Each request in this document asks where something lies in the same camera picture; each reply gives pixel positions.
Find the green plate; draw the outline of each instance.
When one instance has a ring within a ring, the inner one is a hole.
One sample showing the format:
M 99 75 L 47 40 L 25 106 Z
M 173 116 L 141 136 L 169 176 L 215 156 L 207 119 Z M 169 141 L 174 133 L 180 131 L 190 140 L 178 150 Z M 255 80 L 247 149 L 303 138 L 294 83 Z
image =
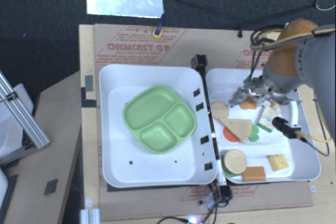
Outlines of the green plate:
M 123 121 L 149 151 L 166 153 L 186 140 L 196 128 L 189 106 L 167 86 L 153 86 L 126 104 Z

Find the cardboard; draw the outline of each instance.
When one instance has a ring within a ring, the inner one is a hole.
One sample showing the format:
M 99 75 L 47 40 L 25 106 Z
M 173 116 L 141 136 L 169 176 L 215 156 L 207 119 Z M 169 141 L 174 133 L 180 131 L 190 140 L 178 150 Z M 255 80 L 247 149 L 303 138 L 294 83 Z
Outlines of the cardboard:
M 195 54 L 206 54 L 211 68 L 250 68 L 249 31 L 243 38 L 230 30 L 164 28 L 160 39 L 152 38 L 153 27 L 95 25 L 95 65 L 110 63 L 132 65 L 189 66 Z M 267 61 L 263 53 L 260 65 Z M 139 219 L 185 214 L 204 214 L 200 205 L 206 200 L 208 186 L 184 186 L 147 189 L 115 189 L 106 183 L 101 168 L 101 126 L 99 81 L 96 80 L 97 133 L 99 163 L 99 207 L 101 221 Z M 235 185 L 233 200 L 219 212 L 263 210 L 312 206 L 307 182 Z

